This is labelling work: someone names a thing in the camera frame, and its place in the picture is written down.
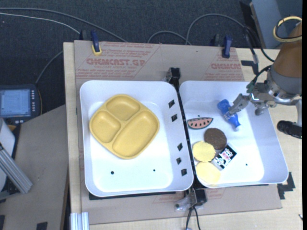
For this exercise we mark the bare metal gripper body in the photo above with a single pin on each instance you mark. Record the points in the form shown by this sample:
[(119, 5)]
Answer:
[(261, 93)]

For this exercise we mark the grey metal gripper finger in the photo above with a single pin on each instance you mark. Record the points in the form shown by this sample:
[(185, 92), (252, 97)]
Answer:
[(239, 103), (260, 108)]

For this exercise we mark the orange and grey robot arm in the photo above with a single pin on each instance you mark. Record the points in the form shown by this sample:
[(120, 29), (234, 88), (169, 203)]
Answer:
[(289, 56)]

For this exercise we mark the blue bottle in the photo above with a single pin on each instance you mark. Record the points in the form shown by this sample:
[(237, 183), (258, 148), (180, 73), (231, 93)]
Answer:
[(223, 105)]

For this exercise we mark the brown round patty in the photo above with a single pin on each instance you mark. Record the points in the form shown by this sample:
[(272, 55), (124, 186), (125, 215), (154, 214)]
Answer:
[(216, 138)]

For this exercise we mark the white plastic tray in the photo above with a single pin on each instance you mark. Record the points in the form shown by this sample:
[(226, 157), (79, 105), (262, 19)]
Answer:
[(254, 152), (134, 176)]

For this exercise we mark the watermelon slice toy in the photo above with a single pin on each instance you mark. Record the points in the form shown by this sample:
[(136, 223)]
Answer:
[(199, 123)]

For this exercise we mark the cow print milk carton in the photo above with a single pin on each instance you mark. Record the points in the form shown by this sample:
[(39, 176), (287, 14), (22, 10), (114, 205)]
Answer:
[(225, 156)]

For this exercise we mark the thin black and white rod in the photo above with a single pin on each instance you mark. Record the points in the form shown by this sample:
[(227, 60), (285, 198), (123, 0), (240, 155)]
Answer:
[(186, 130)]

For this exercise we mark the yellow round biscuit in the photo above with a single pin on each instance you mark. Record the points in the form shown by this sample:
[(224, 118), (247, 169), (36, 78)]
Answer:
[(203, 151), (208, 173)]

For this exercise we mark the brown cardboard board red print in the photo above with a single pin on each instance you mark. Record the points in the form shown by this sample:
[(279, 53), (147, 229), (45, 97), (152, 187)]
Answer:
[(148, 61)]

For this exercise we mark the yellow divided plate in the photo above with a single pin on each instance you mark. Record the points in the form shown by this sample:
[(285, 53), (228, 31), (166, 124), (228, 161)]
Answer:
[(124, 128)]

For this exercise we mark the black cylinder on white bracket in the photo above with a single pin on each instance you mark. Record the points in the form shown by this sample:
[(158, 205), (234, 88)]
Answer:
[(287, 128)]

